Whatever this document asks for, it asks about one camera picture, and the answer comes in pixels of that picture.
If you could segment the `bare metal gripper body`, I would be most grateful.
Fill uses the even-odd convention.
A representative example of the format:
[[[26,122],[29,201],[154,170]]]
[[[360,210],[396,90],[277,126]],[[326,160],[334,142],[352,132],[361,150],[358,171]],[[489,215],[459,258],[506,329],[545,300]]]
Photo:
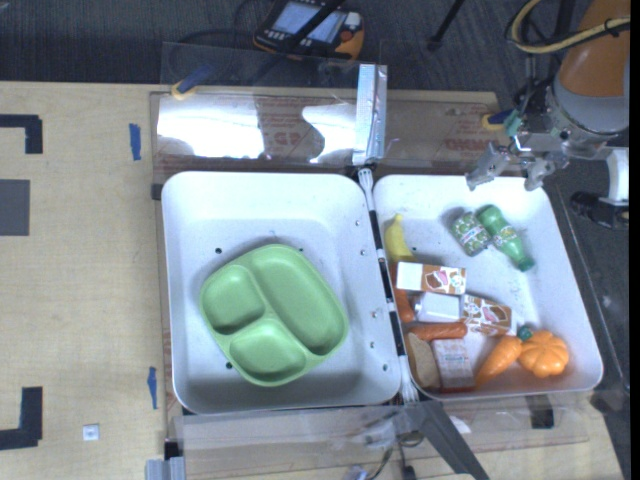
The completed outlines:
[[[603,148],[620,138],[620,132],[596,132],[571,121],[528,117],[510,124],[508,136],[514,155],[564,166],[570,159],[599,159]]]

